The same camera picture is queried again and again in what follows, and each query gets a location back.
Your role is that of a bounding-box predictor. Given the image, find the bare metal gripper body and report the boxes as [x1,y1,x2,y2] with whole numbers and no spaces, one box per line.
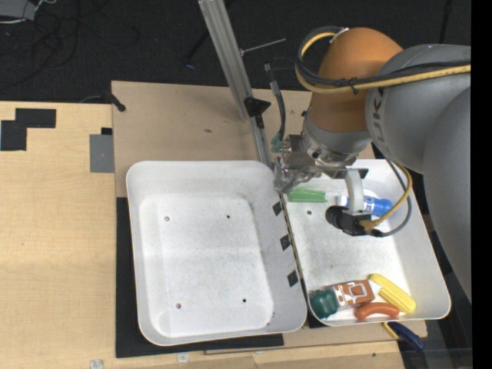
[276,133,358,178]

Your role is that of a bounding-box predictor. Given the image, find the green bean pods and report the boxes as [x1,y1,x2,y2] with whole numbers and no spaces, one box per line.
[287,188,328,204]

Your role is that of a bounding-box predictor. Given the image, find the blue and white bottle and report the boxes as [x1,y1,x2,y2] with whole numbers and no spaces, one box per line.
[336,191,394,218]

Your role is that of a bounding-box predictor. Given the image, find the white plastic tray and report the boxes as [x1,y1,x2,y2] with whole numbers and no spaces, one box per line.
[125,159,308,347]
[282,158,452,327]

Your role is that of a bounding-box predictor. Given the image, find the brown cardboard board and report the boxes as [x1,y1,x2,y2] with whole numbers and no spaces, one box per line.
[111,81,428,357]

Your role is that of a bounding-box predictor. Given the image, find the brown and white carton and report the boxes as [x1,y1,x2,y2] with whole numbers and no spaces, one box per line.
[331,278,382,309]

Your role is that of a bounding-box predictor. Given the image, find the green bell pepper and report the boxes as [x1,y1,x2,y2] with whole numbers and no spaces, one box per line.
[309,288,340,320]

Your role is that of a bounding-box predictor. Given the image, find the yellow corn cob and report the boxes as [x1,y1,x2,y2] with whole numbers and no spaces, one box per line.
[368,273,417,314]

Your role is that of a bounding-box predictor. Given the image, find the orange sausage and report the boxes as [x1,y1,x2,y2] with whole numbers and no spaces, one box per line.
[354,301,401,321]

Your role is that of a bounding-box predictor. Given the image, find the black cylinder on white bracket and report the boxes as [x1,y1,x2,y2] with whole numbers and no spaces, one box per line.
[324,167,380,238]

